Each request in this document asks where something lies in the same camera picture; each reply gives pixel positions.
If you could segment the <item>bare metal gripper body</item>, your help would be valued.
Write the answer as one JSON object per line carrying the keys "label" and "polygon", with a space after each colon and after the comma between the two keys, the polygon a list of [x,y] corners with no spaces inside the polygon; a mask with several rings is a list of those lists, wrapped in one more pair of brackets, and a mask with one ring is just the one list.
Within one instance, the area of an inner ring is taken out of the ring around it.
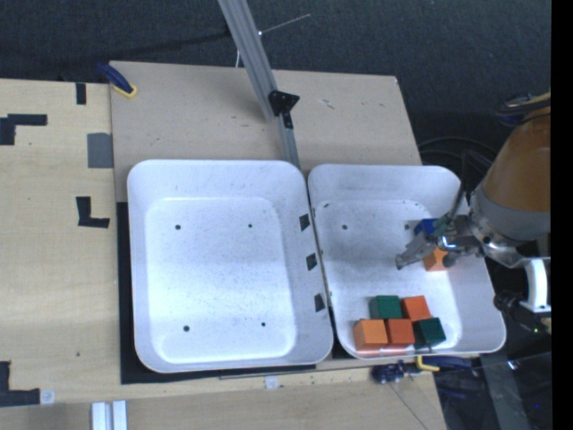
{"label": "bare metal gripper body", "polygon": [[523,244],[499,234],[488,224],[475,224],[471,220],[452,220],[445,231],[437,235],[436,241],[444,252],[458,248],[462,251],[461,257],[486,257],[507,268],[525,266],[525,256],[517,250]]}

